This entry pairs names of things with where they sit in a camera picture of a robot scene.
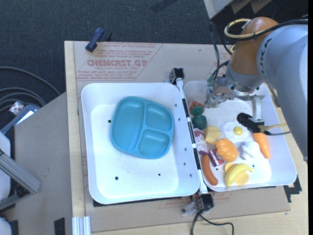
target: toy banana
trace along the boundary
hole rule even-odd
[[[247,164],[234,164],[226,173],[225,183],[229,187],[236,179],[236,177],[244,171],[254,171]]]

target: table surface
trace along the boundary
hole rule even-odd
[[[69,131],[69,152],[71,171],[72,216],[86,216],[84,202],[84,186],[82,174],[82,160],[80,150],[79,119],[77,115],[78,102],[76,90],[74,41],[65,41],[65,62],[67,81],[67,111]],[[276,108],[281,123],[284,117],[281,109]],[[215,223],[231,222],[234,225],[235,234],[272,234],[272,235],[305,235],[309,234],[309,205],[308,205],[308,165],[303,161],[302,154],[296,145],[292,135],[286,135],[286,141],[291,151],[298,178],[302,187],[300,194],[291,196],[290,211],[250,216],[215,219]],[[119,234],[190,234],[191,223],[178,223],[171,225],[158,225],[142,228],[124,229],[92,233],[95,235],[119,235]],[[214,226],[201,218],[195,224],[194,233],[200,234],[231,234],[231,226]]]

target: white container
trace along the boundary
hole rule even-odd
[[[184,87],[189,105],[193,101],[204,104],[207,83],[191,81]],[[255,94],[264,95],[261,101],[262,118],[266,125],[278,123],[277,114],[265,86]],[[110,120],[119,101],[128,96],[142,97],[167,107],[174,116],[174,136],[168,153],[159,159],[143,159],[117,150],[110,139]],[[100,204],[116,204],[190,196],[198,191],[197,170],[187,119],[178,88],[169,83],[92,83],[81,95],[87,160],[89,191]],[[237,114],[252,115],[251,102],[239,99],[222,103],[218,108],[205,109],[209,125],[220,127],[235,121]],[[254,165],[255,171],[243,186],[224,183],[224,168],[211,168],[219,183],[216,186],[204,178],[214,191],[272,187],[292,184],[296,179],[295,166],[284,136],[268,137],[271,159],[262,156],[249,161],[237,158],[234,163]]]

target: blue tool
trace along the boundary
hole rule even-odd
[[[90,51],[90,52],[93,52],[94,49],[96,49],[96,47],[98,46],[97,42],[102,38],[103,34],[104,34],[104,29],[98,28],[95,31],[91,41],[89,42],[89,44],[86,46],[85,49]]]

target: black floor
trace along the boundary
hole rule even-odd
[[[112,34],[114,42],[221,44],[219,32],[234,19],[266,16],[281,23],[306,14],[308,0],[273,0],[257,14],[247,5],[234,15],[227,6],[212,20],[203,0],[0,0],[0,129],[12,118],[3,108],[14,99],[38,104],[3,89],[26,88],[45,103],[57,97],[42,81],[3,67],[31,72],[63,93],[64,41],[89,41],[99,27],[105,30],[103,40]]]

